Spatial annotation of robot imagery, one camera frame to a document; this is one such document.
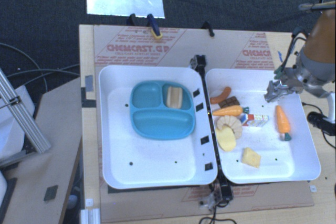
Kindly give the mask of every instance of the black cable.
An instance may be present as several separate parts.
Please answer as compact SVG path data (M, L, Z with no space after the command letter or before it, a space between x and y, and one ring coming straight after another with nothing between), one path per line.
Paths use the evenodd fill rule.
M305 38L302 38L302 37L298 37L298 36L297 36L299 33L302 33L302 34L304 34L304 35L307 37L307 34L306 34L306 32L305 32L304 30L300 30L300 31L298 31L297 33L295 33L295 34L292 35L292 40L291 40L291 42L290 42L290 44L289 44L289 47L288 47L288 50L287 50L286 57L285 57L284 61L283 61L282 64L281 64L281 72L283 72L284 69L285 69L285 66L286 66L286 64L287 64L288 58L289 58L289 56L291 55L291 53L293 52L293 50L294 50L296 41L297 41L298 39L301 39L301 40L303 40L303 41L306 41Z
M212 217L203 217L200 219L200 221L198 222L198 224L202 224L203 220L206 220L206 219L209 219L210 222L208 224L215 224L215 221L219 221L219 222L224 222L224 221L231 221L233 224L237 224L237 222L233 219L230 219L230 218L226 218L226 219L218 219L216 218L216 210L217 210L217 207L219 208L224 208L228 205L229 203L227 202L224 206L215 206L215 209L214 209L214 213L213 213L213 216Z
M314 105L314 104L307 104L307 103L302 102L302 106L305 106L305 105L312 106L312 107L318 109L318 110L320 111L320 113L323 115L322 110L321 110L317 105Z
M3 46L5 48L11 49L11 50L14 50L14 51L18 52L19 54L25 56L28 60L30 60L34 64L34 66L38 70L41 70L40 66L27 53L25 53L24 51L19 50L19 49L15 48L15 47L13 47L11 45L8 45L8 44L2 43L2 42L0 42L0 46ZM43 80L44 80L44 84L45 84L45 88L46 88L46 92L47 92L48 91L47 80L46 80L46 78L43 78Z
M79 64L77 64L77 65L72 65L72 66L69 66L69 67L64 67L64 68L61 68L60 70L66 70L66 69L74 68L74 67L77 67L77 66L79 66ZM54 72L50 72L50 73L43 74L43 75L41 75L41 76L38 76L38 77L36 77L36 78L33 78L33 79L27 81L27 82L24 83L23 85L27 85L27 84L29 84L29 83L31 83L31 82L34 82L35 80L38 80L38 79L40 79L40 78L42 78L42 77L48 76L48 75L53 74L53 73L54 73Z
M320 113L321 113L322 115L324 115L323 112L322 112L322 110L321 110L318 106L316 106L316 105L314 105L314 104L307 104L307 103L302 102L302 106L305 106L305 105L312 106L313 108L318 109L318 110L320 111ZM327 138L326 138L326 134L324 133L323 130L321 130L321 133L322 133L323 138L324 138L324 140L326 141L326 143L327 143L329 146L331 146L332 148L334 148L334 149L336 150L336 147L335 147L333 144L331 144L331 143L327 140Z
M41 71L51 72L51 73L59 72L59 73L64 73L64 74L70 74L70 75L73 75L73 76L79 76L78 73L74 73L74 72L70 72L70 71L65 71L65 70L61 70L61 69L42 68L42 69L32 69L32 70L26 70L26 71L21 71L21 72L13 73L13 74L10 74L7 77L11 78L11 77L18 76L18 75L21 75L21 74L26 74L26 73L30 73L30 72L41 72Z

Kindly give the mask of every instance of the black clip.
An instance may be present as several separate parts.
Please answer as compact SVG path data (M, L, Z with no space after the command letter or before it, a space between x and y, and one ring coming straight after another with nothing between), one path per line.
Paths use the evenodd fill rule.
M5 108L6 106L9 106L9 105L14 106L14 105L19 104L19 103L21 103L21 97L16 96L16 97L10 99L8 104L0 106L0 109Z
M211 24L207 20L204 22L204 24L202 25L201 29L209 29L209 35L211 37L215 36L215 33L214 33L213 29L212 29L212 26L211 26Z
M129 26L136 26L138 23L136 21L135 13L132 13L127 19L126 24Z

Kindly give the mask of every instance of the small carton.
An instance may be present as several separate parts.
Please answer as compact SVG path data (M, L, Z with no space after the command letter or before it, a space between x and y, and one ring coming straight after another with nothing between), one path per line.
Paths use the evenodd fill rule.
M268 122L267 115L244 114L240 121L243 126L262 127Z

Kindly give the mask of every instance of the toy bread slice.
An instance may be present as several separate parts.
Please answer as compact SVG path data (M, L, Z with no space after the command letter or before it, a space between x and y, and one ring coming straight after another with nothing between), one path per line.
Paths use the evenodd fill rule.
M180 109L182 107L183 90L180 87L168 88L166 106L168 108Z

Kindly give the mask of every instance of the white tray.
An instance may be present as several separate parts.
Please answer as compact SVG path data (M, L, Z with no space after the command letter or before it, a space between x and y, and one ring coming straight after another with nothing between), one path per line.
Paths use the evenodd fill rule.
M248 106L250 114L269 116L262 127L243 126L243 134L231 152L220 147L219 155L225 176L234 183L267 183L316 179L321 172L320 162L309 131L300 97L291 94L279 101L267 103L264 99L273 71L212 69L206 75L208 94L219 95L226 86L231 87L231 96L236 96L241 106ZM282 106L291 125L289 142L280 139L275 125L275 106ZM219 105L212 105L212 110ZM241 158L246 147L261 155L260 168L243 164Z
M140 136L130 120L130 96L142 81L180 83L193 96L195 129L183 139ZM107 184L117 189L206 185L217 176L217 163L201 77L190 68L107 66L99 74L102 163Z

